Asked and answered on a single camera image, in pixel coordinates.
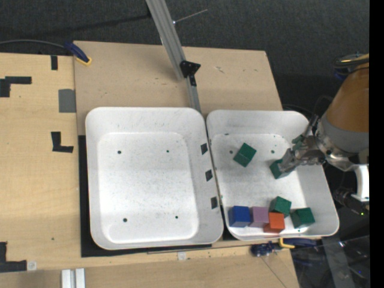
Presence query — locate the blue cube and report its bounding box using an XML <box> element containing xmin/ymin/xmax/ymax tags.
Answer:
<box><xmin>227</xmin><ymin>205</ymin><xmax>252</xmax><ymax>228</ymax></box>

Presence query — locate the green cube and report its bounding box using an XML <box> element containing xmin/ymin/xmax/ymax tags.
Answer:
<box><xmin>269</xmin><ymin>196</ymin><xmax>292</xmax><ymax>218</ymax></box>
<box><xmin>269</xmin><ymin>158</ymin><xmax>292</xmax><ymax>180</ymax></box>
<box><xmin>233</xmin><ymin>142</ymin><xmax>257</xmax><ymax>168</ymax></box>
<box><xmin>289</xmin><ymin>207</ymin><xmax>316</xmax><ymax>229</ymax></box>

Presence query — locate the pale wood board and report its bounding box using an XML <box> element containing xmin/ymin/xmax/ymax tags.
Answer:
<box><xmin>73</xmin><ymin>40</ymin><xmax>323</xmax><ymax>255</ymax></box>

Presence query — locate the black cylinder on white bracket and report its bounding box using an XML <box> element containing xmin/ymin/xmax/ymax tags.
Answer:
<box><xmin>332</xmin><ymin>160</ymin><xmax>370</xmax><ymax>217</ymax></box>

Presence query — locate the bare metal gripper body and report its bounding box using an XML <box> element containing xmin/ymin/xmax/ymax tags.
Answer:
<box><xmin>295</xmin><ymin>133</ymin><xmax>355</xmax><ymax>171</ymax></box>

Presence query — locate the orange cube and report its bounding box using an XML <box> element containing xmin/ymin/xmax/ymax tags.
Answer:
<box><xmin>268</xmin><ymin>212</ymin><xmax>286</xmax><ymax>230</ymax></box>

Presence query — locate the purple cube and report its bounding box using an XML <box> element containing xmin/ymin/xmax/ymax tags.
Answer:
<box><xmin>248</xmin><ymin>206</ymin><xmax>270</xmax><ymax>229</ymax></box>

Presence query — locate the white plastic tray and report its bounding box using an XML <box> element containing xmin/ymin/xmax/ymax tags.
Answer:
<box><xmin>85</xmin><ymin>106</ymin><xmax>224</xmax><ymax>251</ymax></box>
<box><xmin>206</xmin><ymin>109</ymin><xmax>341</xmax><ymax>242</ymax></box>

